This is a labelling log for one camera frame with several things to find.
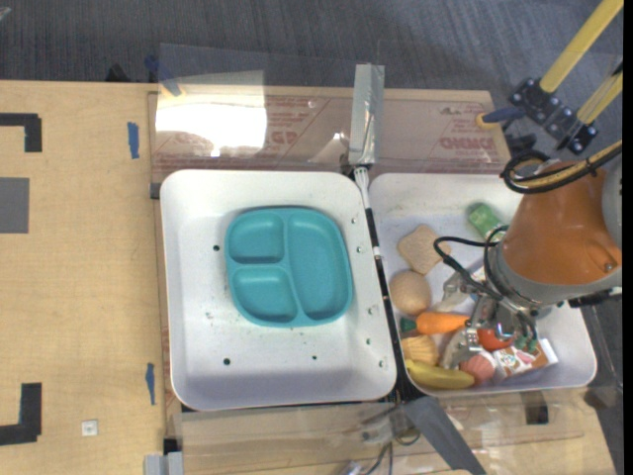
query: gray square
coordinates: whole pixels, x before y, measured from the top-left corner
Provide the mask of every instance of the gray square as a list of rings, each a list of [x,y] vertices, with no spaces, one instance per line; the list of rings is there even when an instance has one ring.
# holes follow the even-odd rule
[[[0,178],[0,234],[29,232],[29,178]]]

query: yellow banana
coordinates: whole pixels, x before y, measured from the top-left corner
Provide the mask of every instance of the yellow banana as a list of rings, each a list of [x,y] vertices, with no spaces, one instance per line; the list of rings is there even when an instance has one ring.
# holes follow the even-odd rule
[[[405,360],[405,366],[413,382],[422,387],[456,390],[475,384],[473,375],[459,369],[445,369],[410,359]]]

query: teal plate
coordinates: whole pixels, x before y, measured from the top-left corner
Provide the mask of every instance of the teal plate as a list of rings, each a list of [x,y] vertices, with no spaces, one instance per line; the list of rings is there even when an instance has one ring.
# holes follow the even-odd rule
[[[318,326],[341,317],[352,276],[336,223],[306,208],[262,208],[239,215],[225,239],[233,303],[260,326]]]

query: wooden table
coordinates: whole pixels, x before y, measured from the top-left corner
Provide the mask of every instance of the wooden table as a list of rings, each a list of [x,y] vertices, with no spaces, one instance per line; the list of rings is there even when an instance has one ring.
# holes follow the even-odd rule
[[[41,434],[0,446],[2,473],[141,473],[143,457],[162,451],[155,201],[148,196],[147,96],[155,90],[0,81],[0,113],[38,114],[44,145],[26,153],[23,129],[0,127],[0,178],[29,178],[30,196],[28,233],[0,234],[0,425],[19,423],[22,384],[42,385]],[[138,128],[138,158],[129,124]],[[612,473],[594,411],[582,400],[570,410],[580,436],[488,447],[482,462],[491,473]],[[399,455],[395,473],[438,466],[435,454],[416,456]]]

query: orange carrot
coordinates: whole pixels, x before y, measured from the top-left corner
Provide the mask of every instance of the orange carrot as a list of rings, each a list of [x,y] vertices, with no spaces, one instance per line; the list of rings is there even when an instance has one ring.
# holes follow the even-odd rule
[[[422,312],[415,320],[420,334],[444,334],[464,326],[470,319],[468,315],[441,312]]]

